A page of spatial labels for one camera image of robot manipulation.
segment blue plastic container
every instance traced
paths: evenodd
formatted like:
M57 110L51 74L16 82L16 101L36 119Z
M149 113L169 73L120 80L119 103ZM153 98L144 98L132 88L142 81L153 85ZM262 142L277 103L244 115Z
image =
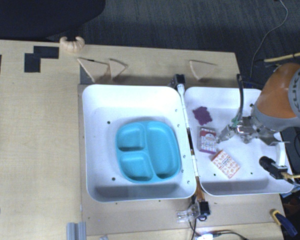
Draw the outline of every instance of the blue plastic container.
M172 129L159 121L139 121L122 126L115 136L121 173L134 183L155 183L180 171L178 142Z

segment black chair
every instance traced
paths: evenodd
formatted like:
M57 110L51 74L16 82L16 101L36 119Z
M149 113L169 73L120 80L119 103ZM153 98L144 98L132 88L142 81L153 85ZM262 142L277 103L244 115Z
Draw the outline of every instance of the black chair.
M0 39L42 40L97 17L105 0L0 0Z

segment gray carpet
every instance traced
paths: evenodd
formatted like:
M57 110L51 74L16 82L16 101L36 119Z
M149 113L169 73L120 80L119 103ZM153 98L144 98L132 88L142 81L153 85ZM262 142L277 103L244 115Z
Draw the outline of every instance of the gray carpet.
M255 57L254 82L264 83L273 70L258 60L300 52L300 0L282 1L287 21L268 35ZM106 0L99 17L49 39L79 35L96 45L234 52L248 79L263 36L285 15L273 0Z

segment purple object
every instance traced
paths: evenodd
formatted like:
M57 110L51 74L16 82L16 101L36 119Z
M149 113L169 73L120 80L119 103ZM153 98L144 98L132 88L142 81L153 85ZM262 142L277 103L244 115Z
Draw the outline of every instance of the purple object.
M200 106L197 109L192 110L192 112L194 114L194 118L199 121L199 124L201 126L203 126L209 122L212 122L210 113L205 106Z

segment wooden table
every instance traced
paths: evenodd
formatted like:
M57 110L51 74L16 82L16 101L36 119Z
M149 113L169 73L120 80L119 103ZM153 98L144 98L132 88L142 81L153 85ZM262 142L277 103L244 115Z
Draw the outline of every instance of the wooden table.
M58 59L42 58L40 73L25 73L25 53L33 53L34 46L59 45L0 40L0 240L66 239L67 223L82 220L77 58L105 63L116 59L128 65L116 82L106 79L104 84L167 85L174 74L185 74L188 86L236 86L238 65L228 52L86 45L77 54L60 50ZM197 82L189 60L216 64L216 70ZM270 209L283 213L278 194L206 199L212 214L198 225L198 232L230 229L250 240L283 239L270 216ZM190 239L188 225L176 226L171 218L175 202L144 203L141 210L151 215L144 222L134 217L137 208L127 212L131 202L101 205L100 214L107 220L99 227L104 231L87 239L98 240L103 234L109 240ZM183 210L189 201L180 202ZM121 225L111 219L115 210L122 216ZM162 213L163 223L158 216Z

